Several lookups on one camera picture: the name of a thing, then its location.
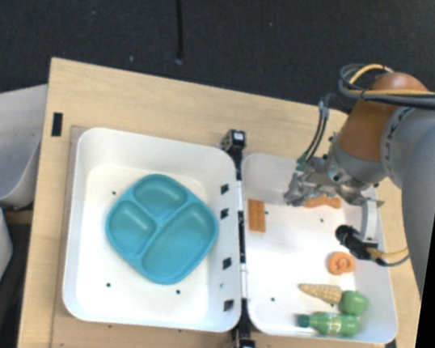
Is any thin black and white rod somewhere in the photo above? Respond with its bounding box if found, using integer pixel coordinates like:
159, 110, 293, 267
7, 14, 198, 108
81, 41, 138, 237
203, 146, 278, 339

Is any white plastic tray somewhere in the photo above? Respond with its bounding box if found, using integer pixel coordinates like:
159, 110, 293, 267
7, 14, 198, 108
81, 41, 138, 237
216, 151, 422, 348
50, 124, 268, 345

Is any black cylinder on white bracket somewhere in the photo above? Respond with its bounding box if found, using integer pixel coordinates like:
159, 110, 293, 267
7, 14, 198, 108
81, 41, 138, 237
331, 192, 387, 264

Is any orange biscuit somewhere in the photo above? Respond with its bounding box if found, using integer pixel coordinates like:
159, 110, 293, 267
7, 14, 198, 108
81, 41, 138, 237
243, 198, 271, 234

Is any orange toy sausage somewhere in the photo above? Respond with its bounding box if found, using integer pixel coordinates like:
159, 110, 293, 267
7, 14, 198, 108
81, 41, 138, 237
303, 192, 344, 214

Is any blue divided plate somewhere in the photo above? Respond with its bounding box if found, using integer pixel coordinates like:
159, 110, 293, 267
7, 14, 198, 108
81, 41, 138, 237
97, 166, 228, 292

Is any orange toy pretzel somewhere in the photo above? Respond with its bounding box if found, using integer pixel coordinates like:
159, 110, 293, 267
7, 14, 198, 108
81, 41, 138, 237
326, 250, 357, 279

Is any green bottle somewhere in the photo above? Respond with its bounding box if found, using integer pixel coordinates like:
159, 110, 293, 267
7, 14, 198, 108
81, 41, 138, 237
294, 306, 362, 341

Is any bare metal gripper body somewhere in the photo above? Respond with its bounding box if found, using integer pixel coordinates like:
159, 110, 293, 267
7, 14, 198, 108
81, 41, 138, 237
290, 156, 367, 204

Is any green toy ice cream cone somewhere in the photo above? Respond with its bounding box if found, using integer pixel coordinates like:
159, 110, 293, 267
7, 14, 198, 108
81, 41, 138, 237
295, 279, 372, 319

